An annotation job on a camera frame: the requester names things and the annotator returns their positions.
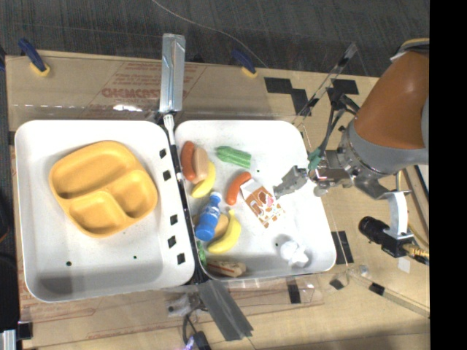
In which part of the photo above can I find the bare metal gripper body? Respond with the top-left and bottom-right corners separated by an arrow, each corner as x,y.
308,149 -> 366,198

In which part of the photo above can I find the white and orange carton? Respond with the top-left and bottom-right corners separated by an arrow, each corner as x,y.
239,178 -> 286,230

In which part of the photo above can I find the white plastic tray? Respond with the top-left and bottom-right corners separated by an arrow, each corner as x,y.
14,119 -> 196,303
174,119 -> 337,281

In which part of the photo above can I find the orange sausage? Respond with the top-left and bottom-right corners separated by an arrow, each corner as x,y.
225,171 -> 253,206

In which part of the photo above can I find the green vegetable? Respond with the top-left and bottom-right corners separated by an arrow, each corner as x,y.
215,145 -> 253,170

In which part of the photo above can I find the white crumpled paper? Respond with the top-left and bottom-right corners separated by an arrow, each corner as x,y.
278,238 -> 311,268

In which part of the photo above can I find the yellow banana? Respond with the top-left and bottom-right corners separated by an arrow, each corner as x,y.
190,160 -> 217,199
207,209 -> 243,254

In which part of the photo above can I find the blue bottle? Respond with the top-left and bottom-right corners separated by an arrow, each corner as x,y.
194,191 -> 223,242

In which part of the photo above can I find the tan bread bun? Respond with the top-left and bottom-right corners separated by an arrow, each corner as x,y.
191,146 -> 210,185

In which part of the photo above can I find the tan hot dog bun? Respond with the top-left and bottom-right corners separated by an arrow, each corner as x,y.
207,260 -> 247,279

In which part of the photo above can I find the red sausage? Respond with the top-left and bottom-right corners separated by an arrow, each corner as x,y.
180,140 -> 198,182

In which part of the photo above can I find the small green toy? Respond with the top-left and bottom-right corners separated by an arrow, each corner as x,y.
196,239 -> 208,268

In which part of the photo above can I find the brown cardboard board red print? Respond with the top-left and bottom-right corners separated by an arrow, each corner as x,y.
5,49 -> 430,350

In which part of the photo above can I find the yellow divided plate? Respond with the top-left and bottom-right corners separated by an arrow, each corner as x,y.
48,140 -> 159,239

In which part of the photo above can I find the black cylinder on white bracket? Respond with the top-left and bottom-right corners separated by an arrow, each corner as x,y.
358,190 -> 417,259

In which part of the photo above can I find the black block with thin wires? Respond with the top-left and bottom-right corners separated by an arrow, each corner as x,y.
192,330 -> 212,350

